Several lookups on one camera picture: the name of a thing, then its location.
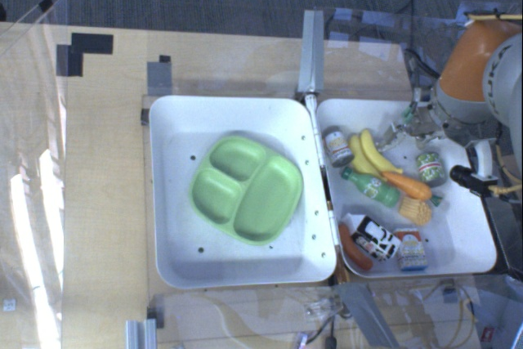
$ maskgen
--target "white plastic tray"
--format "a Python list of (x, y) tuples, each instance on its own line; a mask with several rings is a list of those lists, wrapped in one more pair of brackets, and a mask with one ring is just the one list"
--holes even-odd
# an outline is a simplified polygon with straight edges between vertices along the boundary
[[(321, 129), (330, 125), (341, 127), (347, 137), (368, 128), (380, 140), (392, 121), (399, 119), (407, 102), (361, 101), (332, 99), (322, 102), (318, 108)], [(436, 140), (424, 151), (437, 152), (443, 160), (446, 172), (456, 164), (469, 166), (467, 152), (451, 140)], [(404, 139), (396, 148), (384, 153), (405, 174), (418, 178), (415, 158), (421, 154), (413, 138)], [(346, 213), (366, 214), (389, 231), (415, 226), (398, 214), (398, 207), (390, 209), (361, 194), (349, 181), (340, 177), (340, 169), (327, 162), (327, 173), (336, 218)], [(481, 199), (450, 179), (434, 188), (435, 195), (444, 196), (437, 208), (432, 206), (432, 220), (419, 227), (428, 268), (425, 271), (401, 271), (396, 258), (387, 262), (374, 262), (370, 271), (362, 271), (346, 258), (345, 263), (358, 275), (383, 278), (412, 275), (457, 275), (489, 271), (496, 262), (496, 248)]]
[[(297, 210), (267, 245), (230, 237), (190, 206), (190, 182), (200, 159), (232, 134), (273, 148), (302, 172)], [(302, 105), (287, 99), (165, 96), (150, 109), (150, 135), (156, 262), (165, 282), (194, 289), (316, 282), (331, 275), (336, 254), (311, 120)]]

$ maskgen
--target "green plate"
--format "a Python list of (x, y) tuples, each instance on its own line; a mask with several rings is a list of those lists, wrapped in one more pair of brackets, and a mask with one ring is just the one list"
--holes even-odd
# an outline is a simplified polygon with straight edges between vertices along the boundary
[(249, 244), (280, 235), (302, 195), (299, 169), (282, 155), (241, 136), (219, 140), (190, 184), (194, 210)]

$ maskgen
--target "green bottle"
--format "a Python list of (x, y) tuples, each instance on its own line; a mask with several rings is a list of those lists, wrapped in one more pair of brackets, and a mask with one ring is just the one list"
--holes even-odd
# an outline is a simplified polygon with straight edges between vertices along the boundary
[(367, 174), (359, 174), (351, 168), (345, 168), (342, 178), (354, 182), (356, 188), (367, 195), (369, 198), (376, 199), (386, 207), (394, 207), (400, 200), (400, 191), (394, 186), (389, 186), (380, 181), (377, 177)]

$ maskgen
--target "hot dog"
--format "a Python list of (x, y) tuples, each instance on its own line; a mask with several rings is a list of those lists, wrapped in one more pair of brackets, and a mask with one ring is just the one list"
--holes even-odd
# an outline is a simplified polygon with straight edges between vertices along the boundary
[(351, 237), (351, 233), (345, 224), (339, 224), (340, 240), (345, 254), (361, 269), (368, 271), (373, 267), (373, 261), (366, 257)]

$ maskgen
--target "yellow banana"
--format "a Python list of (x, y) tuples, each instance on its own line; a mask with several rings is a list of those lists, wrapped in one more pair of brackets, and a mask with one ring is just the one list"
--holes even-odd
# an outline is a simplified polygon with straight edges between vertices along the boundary
[(396, 172), (403, 173), (403, 169), (397, 168), (385, 159), (374, 145), (373, 137), (370, 135), (368, 129), (365, 129), (360, 134), (361, 149), (367, 160), (379, 171), (379, 172)]
[(360, 138), (355, 134), (349, 140), (349, 149), (351, 149), (352, 154), (354, 155), (353, 160), (351, 161), (351, 166), (358, 173), (367, 173), (379, 179), (385, 181), (385, 178), (382, 177), (380, 172), (367, 160), (363, 150), (361, 149)]

